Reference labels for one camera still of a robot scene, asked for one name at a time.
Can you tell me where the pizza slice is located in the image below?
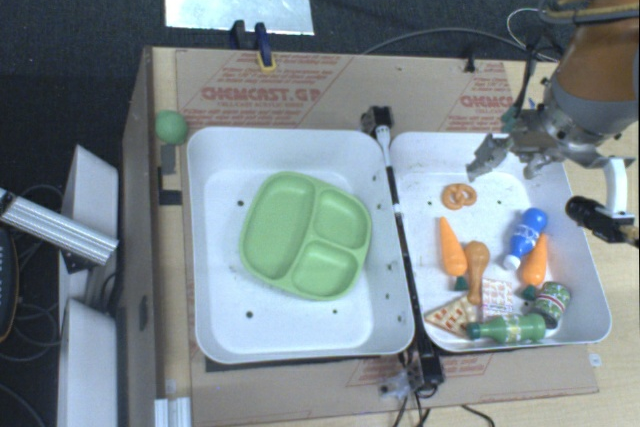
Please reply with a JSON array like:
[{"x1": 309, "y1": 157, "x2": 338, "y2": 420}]
[{"x1": 423, "y1": 294, "x2": 479, "y2": 337}]

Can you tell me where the black block with thin wires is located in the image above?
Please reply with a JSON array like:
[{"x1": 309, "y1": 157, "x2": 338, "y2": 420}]
[
  {"x1": 405, "y1": 348, "x2": 446, "y2": 392},
  {"x1": 360, "y1": 104, "x2": 396, "y2": 134}
]

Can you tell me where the orange pretzel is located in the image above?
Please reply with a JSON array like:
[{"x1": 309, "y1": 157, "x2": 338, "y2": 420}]
[{"x1": 440, "y1": 182, "x2": 478, "y2": 212}]

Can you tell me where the brown cardboard board red print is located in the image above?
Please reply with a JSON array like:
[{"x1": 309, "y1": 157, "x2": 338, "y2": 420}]
[{"x1": 174, "y1": 46, "x2": 601, "y2": 427}]

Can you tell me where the white packet with red print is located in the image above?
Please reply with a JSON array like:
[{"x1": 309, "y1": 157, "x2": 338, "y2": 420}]
[{"x1": 480, "y1": 276, "x2": 515, "y2": 317}]

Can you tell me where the white plastic tray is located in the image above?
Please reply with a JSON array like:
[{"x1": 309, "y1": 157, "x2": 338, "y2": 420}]
[
  {"x1": 185, "y1": 125, "x2": 417, "y2": 366},
  {"x1": 388, "y1": 130, "x2": 614, "y2": 354}
]

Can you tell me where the green divided plate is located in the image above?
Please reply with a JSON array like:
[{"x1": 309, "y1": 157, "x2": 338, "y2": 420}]
[{"x1": 238, "y1": 170, "x2": 374, "y2": 303}]

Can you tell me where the orange carrot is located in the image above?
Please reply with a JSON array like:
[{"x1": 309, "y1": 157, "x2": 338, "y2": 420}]
[
  {"x1": 438, "y1": 215, "x2": 470, "y2": 293},
  {"x1": 519, "y1": 232, "x2": 550, "y2": 302}
]

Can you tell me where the brown chicken drumstick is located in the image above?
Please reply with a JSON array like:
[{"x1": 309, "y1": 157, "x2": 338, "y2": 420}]
[{"x1": 463, "y1": 240, "x2": 492, "y2": 308}]

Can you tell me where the green bottle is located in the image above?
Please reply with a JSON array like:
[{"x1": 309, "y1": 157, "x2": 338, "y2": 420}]
[{"x1": 465, "y1": 312, "x2": 549, "y2": 346}]

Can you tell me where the green can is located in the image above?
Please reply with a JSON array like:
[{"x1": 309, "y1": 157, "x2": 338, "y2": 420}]
[{"x1": 530, "y1": 280, "x2": 572, "y2": 329}]

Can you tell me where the green ball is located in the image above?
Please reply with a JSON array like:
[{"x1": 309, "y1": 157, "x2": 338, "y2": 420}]
[{"x1": 153, "y1": 109, "x2": 190, "y2": 147}]

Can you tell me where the thin black and white rod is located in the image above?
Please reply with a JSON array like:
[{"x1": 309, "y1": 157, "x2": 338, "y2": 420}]
[{"x1": 376, "y1": 124, "x2": 437, "y2": 366}]

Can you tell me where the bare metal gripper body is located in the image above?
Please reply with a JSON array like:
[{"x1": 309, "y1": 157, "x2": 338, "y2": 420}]
[{"x1": 503, "y1": 107, "x2": 620, "y2": 165}]

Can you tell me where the black cylinder on white bracket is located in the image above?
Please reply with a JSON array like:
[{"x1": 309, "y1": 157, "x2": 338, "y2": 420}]
[{"x1": 564, "y1": 154, "x2": 639, "y2": 244}]

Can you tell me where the blue and white bottle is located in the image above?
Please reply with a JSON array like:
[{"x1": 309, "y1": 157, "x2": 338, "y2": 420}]
[{"x1": 501, "y1": 206, "x2": 549, "y2": 272}]

